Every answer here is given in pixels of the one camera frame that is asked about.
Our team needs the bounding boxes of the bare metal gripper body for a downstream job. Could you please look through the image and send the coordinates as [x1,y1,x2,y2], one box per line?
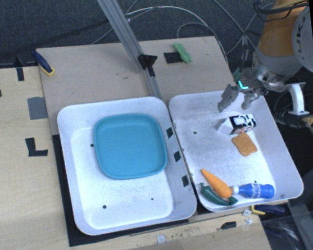
[232,58,291,98]

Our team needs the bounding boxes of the black and white carton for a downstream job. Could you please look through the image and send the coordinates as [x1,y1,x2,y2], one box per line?
[215,112,258,137]

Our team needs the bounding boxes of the tan bread slice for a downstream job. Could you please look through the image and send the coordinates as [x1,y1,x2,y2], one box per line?
[230,130,258,158]

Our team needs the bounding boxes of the white plastic tray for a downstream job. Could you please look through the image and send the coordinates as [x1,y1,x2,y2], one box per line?
[167,81,306,217]
[55,90,201,239]

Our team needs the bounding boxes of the orange carrot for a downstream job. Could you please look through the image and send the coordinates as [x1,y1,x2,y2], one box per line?
[201,165,233,202]

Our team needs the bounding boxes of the blue bottle with white cap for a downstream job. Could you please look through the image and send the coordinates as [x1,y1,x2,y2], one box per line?
[230,180,276,204]

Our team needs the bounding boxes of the dark green pepper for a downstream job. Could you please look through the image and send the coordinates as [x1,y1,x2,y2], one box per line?
[199,178,239,210]

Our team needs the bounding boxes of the blue plate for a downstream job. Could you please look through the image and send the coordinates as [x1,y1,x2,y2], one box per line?
[90,109,171,184]

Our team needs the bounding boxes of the small black block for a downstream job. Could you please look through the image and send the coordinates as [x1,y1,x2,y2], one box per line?
[220,221,238,231]

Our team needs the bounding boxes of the pale wood board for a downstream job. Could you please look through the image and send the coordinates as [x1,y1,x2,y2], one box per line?
[36,23,264,246]

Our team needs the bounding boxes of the black cylinder on white bracket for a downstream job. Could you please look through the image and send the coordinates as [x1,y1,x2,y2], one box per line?
[271,80,313,133]

